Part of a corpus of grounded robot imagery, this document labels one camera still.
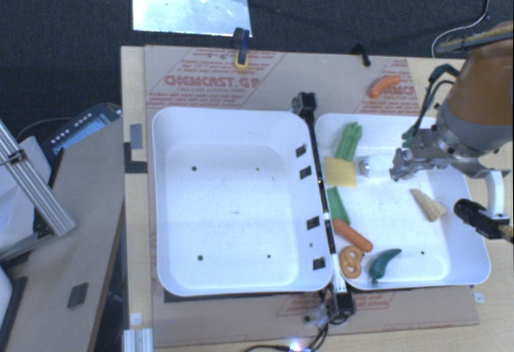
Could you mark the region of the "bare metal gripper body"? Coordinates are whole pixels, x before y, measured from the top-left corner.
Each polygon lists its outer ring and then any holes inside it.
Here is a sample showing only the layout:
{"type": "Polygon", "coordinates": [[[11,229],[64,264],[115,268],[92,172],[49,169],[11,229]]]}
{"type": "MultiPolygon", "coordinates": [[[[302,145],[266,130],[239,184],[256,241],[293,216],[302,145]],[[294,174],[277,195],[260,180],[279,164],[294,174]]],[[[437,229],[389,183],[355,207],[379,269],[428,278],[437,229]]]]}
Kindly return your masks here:
{"type": "Polygon", "coordinates": [[[406,142],[406,167],[411,173],[420,170],[446,169],[453,166],[463,173],[474,170],[474,150],[449,129],[419,129],[406,142]]]}

